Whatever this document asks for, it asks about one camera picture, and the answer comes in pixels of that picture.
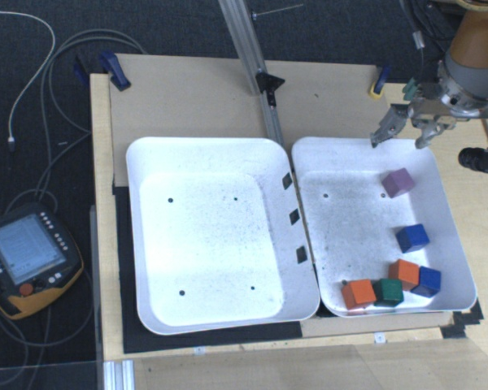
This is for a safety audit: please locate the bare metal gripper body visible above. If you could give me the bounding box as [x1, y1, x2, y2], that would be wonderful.
[407, 81, 488, 129]

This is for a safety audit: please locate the purple cube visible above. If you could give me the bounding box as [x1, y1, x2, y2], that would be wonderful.
[381, 167, 416, 199]

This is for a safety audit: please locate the blue cube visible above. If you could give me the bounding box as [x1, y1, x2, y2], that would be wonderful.
[410, 265, 442, 299]
[394, 223, 431, 254]

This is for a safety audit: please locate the white plastic tray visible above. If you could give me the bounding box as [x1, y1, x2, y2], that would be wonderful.
[290, 136, 479, 319]
[124, 136, 322, 336]

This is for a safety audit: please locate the orange cube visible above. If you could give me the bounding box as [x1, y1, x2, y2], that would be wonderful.
[341, 278, 378, 311]
[387, 258, 421, 293]

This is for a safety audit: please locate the green cube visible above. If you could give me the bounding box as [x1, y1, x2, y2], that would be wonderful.
[372, 278, 405, 309]

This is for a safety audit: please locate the brown cardboard board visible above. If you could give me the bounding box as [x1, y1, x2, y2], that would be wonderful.
[108, 52, 456, 339]

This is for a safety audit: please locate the black cylinder on white bracket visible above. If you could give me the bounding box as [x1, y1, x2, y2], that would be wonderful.
[457, 110, 488, 176]

